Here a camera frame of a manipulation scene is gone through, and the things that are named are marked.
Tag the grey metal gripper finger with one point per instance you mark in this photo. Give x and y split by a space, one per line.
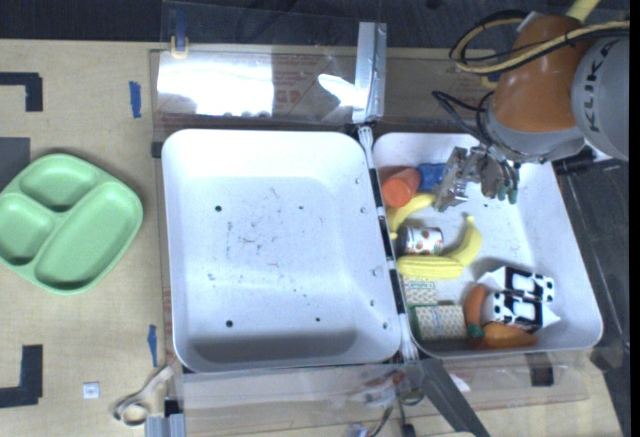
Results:
460 192
442 197

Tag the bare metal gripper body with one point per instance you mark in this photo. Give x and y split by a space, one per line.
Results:
475 170

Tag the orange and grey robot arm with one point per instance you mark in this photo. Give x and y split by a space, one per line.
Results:
535 90

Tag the blue bottle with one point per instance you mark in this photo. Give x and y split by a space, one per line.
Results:
429 175

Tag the yellow banana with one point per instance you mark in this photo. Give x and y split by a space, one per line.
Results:
407 212
470 245

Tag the orange bottle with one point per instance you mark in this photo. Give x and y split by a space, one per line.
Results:
398 187

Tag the white can with orange print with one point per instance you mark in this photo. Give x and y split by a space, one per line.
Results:
422 241

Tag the yellow corn cob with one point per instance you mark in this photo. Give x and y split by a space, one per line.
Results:
430 267

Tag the small patterned carton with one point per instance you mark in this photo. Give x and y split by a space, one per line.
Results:
420 290

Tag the white plastic tray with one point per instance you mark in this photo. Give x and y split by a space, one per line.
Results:
540 245
280 250

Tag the black and white carton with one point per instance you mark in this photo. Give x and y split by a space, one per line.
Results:
520 297

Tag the orange carrot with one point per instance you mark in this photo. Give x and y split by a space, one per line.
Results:
505 336

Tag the green divided plate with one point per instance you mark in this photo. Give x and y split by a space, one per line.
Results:
75 225

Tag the black cylinder on white bracket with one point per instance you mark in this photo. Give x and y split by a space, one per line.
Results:
575 163

